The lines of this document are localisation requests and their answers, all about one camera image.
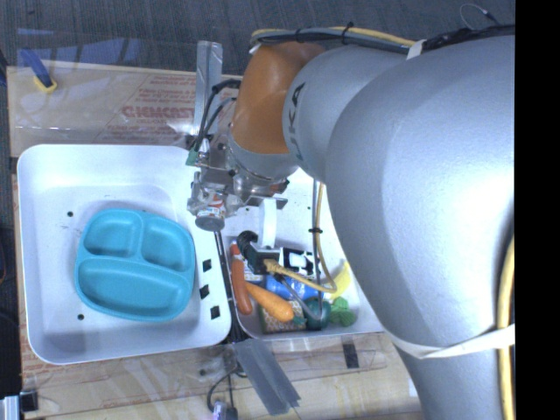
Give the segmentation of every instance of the gray carpet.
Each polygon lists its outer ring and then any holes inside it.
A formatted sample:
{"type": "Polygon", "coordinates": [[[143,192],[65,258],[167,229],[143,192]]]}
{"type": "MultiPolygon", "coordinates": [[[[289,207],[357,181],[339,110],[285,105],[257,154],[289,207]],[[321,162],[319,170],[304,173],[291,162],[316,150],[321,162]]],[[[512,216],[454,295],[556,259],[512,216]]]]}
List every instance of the gray carpet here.
{"type": "MultiPolygon", "coordinates": [[[[477,4],[504,25],[515,23],[515,0],[0,0],[0,48],[11,64],[18,48],[41,49],[43,57],[126,63],[118,51],[88,56],[83,46],[106,39],[140,40],[129,65],[193,70],[193,46],[201,39],[224,46],[224,73],[242,74],[252,31],[346,25],[425,39],[490,21],[477,4]]],[[[8,276],[0,286],[0,312],[17,316],[8,112],[0,88],[0,241],[8,276]]],[[[18,343],[14,328],[0,318],[0,398],[18,392],[18,343]]]]}

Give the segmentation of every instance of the toy carrot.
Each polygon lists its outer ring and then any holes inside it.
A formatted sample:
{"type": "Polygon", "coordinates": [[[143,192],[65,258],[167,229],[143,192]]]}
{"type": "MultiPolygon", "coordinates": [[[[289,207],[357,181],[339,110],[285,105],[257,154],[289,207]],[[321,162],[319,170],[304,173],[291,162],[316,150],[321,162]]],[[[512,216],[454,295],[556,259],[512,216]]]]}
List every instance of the toy carrot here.
{"type": "Polygon", "coordinates": [[[256,284],[245,282],[247,292],[270,316],[280,322],[290,322],[294,319],[294,311],[287,300],[277,296],[274,292],[265,290],[256,284]]]}

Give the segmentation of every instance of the cable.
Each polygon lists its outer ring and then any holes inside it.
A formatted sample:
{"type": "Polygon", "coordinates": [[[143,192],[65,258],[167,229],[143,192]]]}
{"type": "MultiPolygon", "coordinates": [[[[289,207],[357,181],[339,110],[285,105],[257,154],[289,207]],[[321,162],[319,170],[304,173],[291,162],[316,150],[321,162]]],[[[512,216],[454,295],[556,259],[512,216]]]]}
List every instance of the cable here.
{"type": "MultiPolygon", "coordinates": [[[[515,238],[512,237],[507,247],[506,258],[500,277],[496,325],[498,329],[506,328],[511,321],[511,298],[513,294],[514,277],[515,238]]],[[[498,351],[498,358],[500,367],[501,405],[504,419],[513,420],[515,418],[515,410],[510,347],[501,348],[498,351]]]]}
{"type": "MultiPolygon", "coordinates": [[[[313,263],[315,264],[315,277],[317,280],[317,284],[321,284],[321,274],[319,270],[319,252],[317,249],[317,239],[319,234],[321,233],[321,229],[317,224],[317,209],[318,209],[318,186],[319,183],[316,179],[313,180],[313,193],[312,193],[312,210],[311,210],[311,225],[312,225],[312,245],[313,245],[313,263]]],[[[318,315],[319,315],[319,322],[320,318],[323,316],[323,294],[320,292],[318,294],[318,315]]]]}
{"type": "Polygon", "coordinates": [[[307,313],[307,315],[311,318],[313,318],[313,320],[316,320],[317,322],[320,322],[322,320],[323,317],[323,308],[322,305],[319,307],[318,313],[315,314],[311,308],[309,306],[307,306],[307,303],[299,296],[298,292],[296,290],[294,290],[290,284],[288,282],[286,282],[286,279],[284,278],[284,276],[281,275],[275,275],[274,278],[280,282],[283,287],[291,294],[291,296],[297,300],[297,302],[301,305],[302,309],[307,313]]]}
{"type": "Polygon", "coordinates": [[[210,120],[208,120],[208,123],[204,129],[204,133],[199,132],[199,135],[202,135],[203,138],[206,137],[208,135],[208,132],[210,131],[210,128],[212,128],[212,125],[214,124],[214,120],[218,117],[218,115],[220,114],[220,112],[230,103],[230,102],[234,102],[235,100],[237,100],[237,98],[235,98],[234,96],[231,96],[229,98],[226,98],[224,101],[222,101],[220,103],[220,106],[218,106],[216,108],[216,110],[213,112],[212,116],[210,117],[210,120]]]}
{"type": "Polygon", "coordinates": [[[212,86],[212,92],[210,93],[210,96],[208,97],[208,101],[206,102],[206,106],[204,107],[204,112],[202,114],[202,119],[200,121],[200,127],[199,127],[199,134],[191,148],[191,151],[196,151],[198,152],[200,150],[200,146],[202,145],[202,141],[204,140],[205,137],[205,132],[207,133],[209,130],[209,127],[207,128],[206,123],[207,123],[207,118],[208,118],[208,112],[210,111],[210,106],[212,105],[212,102],[214,101],[215,96],[221,92],[224,88],[239,88],[239,86],[241,85],[241,80],[236,80],[236,79],[229,79],[229,80],[224,80],[218,84],[216,84],[215,86],[212,86]]]}
{"type": "Polygon", "coordinates": [[[334,26],[329,28],[303,28],[295,31],[263,29],[253,32],[250,46],[257,44],[274,45],[282,42],[296,40],[297,42],[318,42],[323,40],[341,40],[343,44],[376,47],[406,54],[416,41],[400,38],[386,32],[354,28],[347,26],[334,26]]]}
{"type": "Polygon", "coordinates": [[[503,24],[496,26],[488,26],[484,30],[471,30],[469,28],[461,28],[460,30],[440,34],[434,38],[429,38],[423,42],[422,50],[428,52],[436,50],[443,46],[460,44],[469,40],[492,38],[495,36],[513,36],[515,35],[514,24],[503,24]]]}
{"type": "Polygon", "coordinates": [[[330,275],[327,277],[327,280],[328,280],[329,284],[332,285],[332,288],[327,288],[326,286],[322,286],[320,284],[316,284],[316,283],[308,280],[304,276],[299,275],[297,272],[293,272],[289,269],[286,269],[284,266],[280,265],[279,262],[277,262],[276,260],[272,260],[271,258],[267,258],[267,259],[263,260],[263,263],[266,266],[266,270],[268,272],[282,274],[283,276],[291,277],[294,280],[298,280],[302,284],[306,284],[307,286],[312,287],[314,290],[317,290],[317,291],[320,291],[320,292],[328,292],[330,294],[333,294],[337,290],[336,284],[331,279],[330,275]]]}
{"type": "Polygon", "coordinates": [[[317,251],[315,251],[315,250],[313,251],[313,255],[318,256],[318,258],[321,262],[321,266],[323,267],[323,272],[325,273],[326,280],[331,287],[328,288],[326,286],[311,282],[310,280],[308,280],[304,276],[299,275],[297,272],[293,272],[289,269],[286,269],[284,266],[281,266],[280,263],[277,262],[276,260],[266,259],[266,260],[263,261],[263,263],[266,266],[266,269],[267,269],[268,272],[282,274],[283,276],[291,277],[294,280],[298,280],[302,284],[306,284],[307,286],[310,286],[314,290],[317,290],[319,292],[328,292],[329,294],[333,294],[338,290],[338,288],[337,288],[336,283],[334,282],[333,278],[331,277],[331,273],[329,272],[329,269],[326,266],[325,257],[323,255],[323,249],[321,248],[321,239],[320,239],[321,229],[319,228],[319,220],[320,220],[320,213],[321,213],[321,206],[322,206],[324,188],[325,188],[325,185],[321,182],[318,186],[317,198],[313,197],[313,205],[315,207],[313,208],[313,211],[312,211],[313,212],[313,222],[312,222],[313,229],[311,231],[313,232],[313,242],[314,242],[314,247],[313,248],[317,249],[317,251]]]}
{"type": "Polygon", "coordinates": [[[212,394],[216,390],[216,388],[223,382],[226,378],[229,381],[229,397],[231,402],[231,407],[234,407],[234,392],[231,386],[231,375],[240,372],[240,366],[238,365],[233,370],[227,372],[223,375],[211,388],[208,390],[208,394],[206,395],[206,406],[210,409],[210,412],[214,412],[214,406],[212,405],[212,394]]]}
{"type": "MultiPolygon", "coordinates": [[[[315,241],[317,243],[317,254],[319,260],[321,261],[321,266],[323,267],[323,271],[325,272],[326,275],[330,277],[331,274],[329,273],[329,269],[326,267],[325,256],[323,255],[323,249],[321,248],[321,235],[319,231],[319,220],[321,217],[321,205],[322,205],[321,201],[323,199],[324,189],[325,189],[325,184],[321,182],[318,186],[317,209],[315,213],[315,227],[314,227],[313,235],[316,237],[315,241]]],[[[334,283],[334,281],[332,281],[332,285],[336,288],[336,284],[334,283]]]]}
{"type": "Polygon", "coordinates": [[[469,30],[474,30],[474,28],[472,26],[469,25],[469,23],[466,21],[465,17],[463,16],[463,9],[466,6],[470,6],[472,8],[477,9],[478,11],[480,11],[485,18],[491,20],[492,22],[494,22],[496,25],[500,25],[500,22],[498,22],[496,20],[496,17],[494,17],[492,14],[490,14],[489,10],[485,10],[484,8],[482,8],[481,6],[478,6],[477,4],[474,3],[463,3],[461,4],[461,6],[458,9],[458,13],[461,16],[461,20],[463,21],[463,23],[465,24],[465,26],[469,29],[469,30]]]}

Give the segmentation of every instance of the white tray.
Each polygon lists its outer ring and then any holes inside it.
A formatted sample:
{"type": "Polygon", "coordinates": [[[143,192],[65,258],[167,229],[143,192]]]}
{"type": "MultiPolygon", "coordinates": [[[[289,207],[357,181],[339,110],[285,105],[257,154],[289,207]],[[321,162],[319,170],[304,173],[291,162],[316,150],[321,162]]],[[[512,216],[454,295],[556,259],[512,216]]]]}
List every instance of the white tray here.
{"type": "Polygon", "coordinates": [[[231,313],[214,235],[186,210],[195,168],[173,146],[38,145],[17,164],[25,308],[31,348],[71,364],[206,347],[229,332],[231,313]],[[147,323],[88,308],[74,288],[82,229],[98,211],[141,209],[170,218],[194,240],[191,301],[174,320],[147,323]],[[211,269],[203,270],[210,260],[211,269]],[[201,298],[199,289],[208,285],[201,298]]]}
{"type": "MultiPolygon", "coordinates": [[[[309,229],[312,227],[312,193],[313,179],[303,170],[299,169],[289,177],[290,184],[286,191],[281,195],[286,198],[288,203],[276,214],[276,241],[277,247],[290,247],[305,251],[312,251],[312,234],[309,229]]],[[[261,223],[261,211],[258,207],[241,208],[237,215],[226,220],[226,226],[222,231],[226,249],[229,251],[229,244],[235,240],[237,235],[244,230],[252,230],[259,233],[261,223]]],[[[325,192],[321,214],[320,227],[321,245],[325,254],[325,261],[332,275],[335,277],[338,270],[342,269],[342,264],[346,256],[336,232],[334,230],[333,219],[328,205],[328,192],[325,192]]],[[[371,304],[361,289],[359,283],[351,273],[351,283],[342,297],[348,302],[349,308],[356,315],[356,322],[344,327],[337,324],[329,324],[320,331],[295,331],[295,332],[263,332],[261,320],[258,315],[257,305],[252,301],[254,310],[252,314],[246,316],[238,314],[241,327],[245,332],[261,340],[301,340],[311,337],[340,336],[343,334],[360,334],[382,332],[383,327],[375,315],[371,304]]]]}

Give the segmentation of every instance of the blue object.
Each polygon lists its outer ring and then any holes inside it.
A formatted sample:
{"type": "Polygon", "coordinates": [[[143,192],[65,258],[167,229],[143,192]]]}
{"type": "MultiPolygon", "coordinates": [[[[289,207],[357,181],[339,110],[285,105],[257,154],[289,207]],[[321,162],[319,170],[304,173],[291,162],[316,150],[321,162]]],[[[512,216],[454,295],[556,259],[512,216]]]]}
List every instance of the blue object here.
{"type": "Polygon", "coordinates": [[[163,322],[193,292],[191,235],[177,222],[140,210],[94,215],[80,238],[75,287],[90,308],[124,319],[163,322]]]}
{"type": "Polygon", "coordinates": [[[31,67],[31,70],[37,76],[37,79],[45,86],[45,88],[49,88],[53,85],[53,80],[51,79],[51,75],[46,70],[45,65],[41,61],[41,58],[31,49],[29,48],[22,48],[20,50],[21,56],[24,59],[24,63],[31,67]]]}
{"type": "MultiPolygon", "coordinates": [[[[302,300],[319,296],[319,292],[313,289],[311,286],[301,283],[298,280],[295,280],[294,278],[288,276],[285,277],[285,280],[286,283],[302,298],[302,300]]],[[[294,298],[286,289],[286,287],[271,275],[266,276],[265,288],[286,300],[292,300],[294,298]]]]}

